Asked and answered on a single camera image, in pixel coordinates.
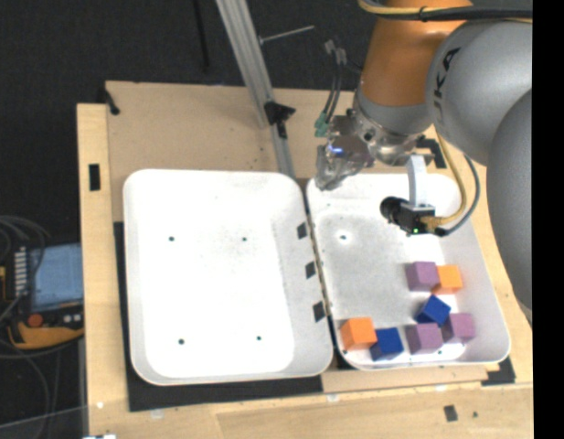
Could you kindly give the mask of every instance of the red button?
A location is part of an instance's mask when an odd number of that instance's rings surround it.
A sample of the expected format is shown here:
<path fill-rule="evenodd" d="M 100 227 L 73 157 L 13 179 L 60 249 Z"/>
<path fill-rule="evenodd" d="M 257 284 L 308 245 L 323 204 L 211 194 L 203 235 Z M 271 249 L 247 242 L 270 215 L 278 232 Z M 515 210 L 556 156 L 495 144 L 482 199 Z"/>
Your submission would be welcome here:
<path fill-rule="evenodd" d="M 27 324 L 33 328 L 42 327 L 43 323 L 44 323 L 44 317 L 41 316 L 40 314 L 32 314 L 30 317 L 27 318 Z"/>

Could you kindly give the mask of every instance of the green connector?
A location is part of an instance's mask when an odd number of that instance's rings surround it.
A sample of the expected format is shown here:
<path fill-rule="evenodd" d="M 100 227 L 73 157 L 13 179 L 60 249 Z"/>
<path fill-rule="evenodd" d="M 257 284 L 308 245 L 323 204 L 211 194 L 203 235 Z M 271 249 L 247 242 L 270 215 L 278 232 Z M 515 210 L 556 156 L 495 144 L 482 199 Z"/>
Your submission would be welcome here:
<path fill-rule="evenodd" d="M 314 127 L 316 129 L 314 136 L 318 138 L 326 136 L 326 132 L 328 132 L 328 122 L 326 121 L 326 114 L 324 112 L 320 112 L 320 115 L 314 123 Z"/>

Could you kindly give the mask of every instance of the empty white tray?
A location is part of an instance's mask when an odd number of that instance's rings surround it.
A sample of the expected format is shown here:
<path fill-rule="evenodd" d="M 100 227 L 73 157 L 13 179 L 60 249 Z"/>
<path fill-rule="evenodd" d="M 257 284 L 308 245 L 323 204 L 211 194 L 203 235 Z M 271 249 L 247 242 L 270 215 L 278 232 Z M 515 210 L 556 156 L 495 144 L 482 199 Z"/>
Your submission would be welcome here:
<path fill-rule="evenodd" d="M 426 180 L 428 202 L 437 215 L 448 216 L 458 209 L 455 182 L 438 174 L 429 174 Z M 361 174 L 325 192 L 313 181 L 308 184 L 314 239 L 336 333 L 348 318 L 370 316 L 375 329 L 397 327 L 405 348 L 394 359 L 374 361 L 366 349 L 344 352 L 338 334 L 345 360 L 357 369 L 381 369 L 504 359 L 510 338 L 471 222 L 444 238 L 407 237 L 383 218 L 379 205 L 385 197 L 409 199 L 409 195 L 406 174 Z M 459 266 L 463 289 L 439 297 L 453 313 L 473 315 L 476 338 L 465 345 L 445 344 L 433 354 L 410 354 L 404 326 L 416 323 L 413 317 L 428 297 L 408 289 L 404 267 L 416 261 Z"/>
<path fill-rule="evenodd" d="M 268 380 L 328 367 L 332 339 L 314 310 L 322 288 L 294 181 L 146 169 L 126 180 L 123 207 L 131 357 L 143 379 Z"/>

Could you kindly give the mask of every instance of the wooden table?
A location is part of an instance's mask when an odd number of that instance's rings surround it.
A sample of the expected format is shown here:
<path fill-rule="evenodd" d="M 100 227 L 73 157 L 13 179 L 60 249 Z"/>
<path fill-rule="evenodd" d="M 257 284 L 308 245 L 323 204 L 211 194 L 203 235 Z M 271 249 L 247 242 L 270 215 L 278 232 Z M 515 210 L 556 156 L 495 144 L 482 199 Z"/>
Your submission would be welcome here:
<path fill-rule="evenodd" d="M 270 132 L 259 128 L 243 87 L 109 81 L 107 90 L 119 115 L 104 104 L 77 107 L 90 434 L 112 433 L 119 439 L 533 437 L 532 331 L 495 245 L 482 167 L 483 195 L 472 221 L 512 339 L 508 362 L 374 372 L 333 364 L 322 375 L 323 393 L 130 412 L 112 229 L 122 220 L 123 181 L 145 167 L 274 171 L 277 165 Z M 275 90 L 275 96 L 296 109 L 287 128 L 303 183 L 315 174 L 315 148 L 323 140 L 314 138 L 314 119 L 327 92 Z M 344 93 L 337 112 L 351 101 L 352 93 Z M 471 197 L 470 170 L 457 151 L 452 155 Z M 100 184 L 92 182 L 97 170 Z M 505 375 L 511 368 L 514 381 Z M 452 409 L 456 420 L 447 418 Z"/>

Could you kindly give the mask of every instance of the cube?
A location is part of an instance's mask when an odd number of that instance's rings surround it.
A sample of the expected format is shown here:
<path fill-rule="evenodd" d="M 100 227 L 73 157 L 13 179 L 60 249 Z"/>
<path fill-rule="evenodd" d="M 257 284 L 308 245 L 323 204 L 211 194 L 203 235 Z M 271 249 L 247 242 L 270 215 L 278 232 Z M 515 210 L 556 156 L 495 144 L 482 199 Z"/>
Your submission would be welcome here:
<path fill-rule="evenodd" d="M 466 343 L 476 337 L 473 316 L 467 313 L 450 314 L 442 326 L 444 343 Z"/>
<path fill-rule="evenodd" d="M 442 327 L 451 310 L 452 308 L 449 305 L 432 294 L 416 314 L 415 320 L 419 324 L 435 322 L 438 327 Z"/>
<path fill-rule="evenodd" d="M 438 265 L 436 269 L 440 282 L 433 287 L 434 294 L 454 294 L 463 288 L 463 278 L 457 265 Z"/>
<path fill-rule="evenodd" d="M 345 349 L 368 349 L 377 343 L 377 334 L 371 317 L 349 318 L 341 327 L 340 335 Z"/>
<path fill-rule="evenodd" d="M 433 353 L 444 344 L 442 332 L 435 322 L 407 326 L 405 332 L 412 355 Z"/>
<path fill-rule="evenodd" d="M 377 343 L 369 349 L 371 359 L 374 361 L 393 359 L 403 352 L 403 343 L 396 327 L 381 328 L 380 330 L 375 330 L 375 333 L 377 335 Z"/>
<path fill-rule="evenodd" d="M 414 262 L 406 265 L 406 278 L 410 291 L 431 291 L 440 282 L 434 262 Z"/>

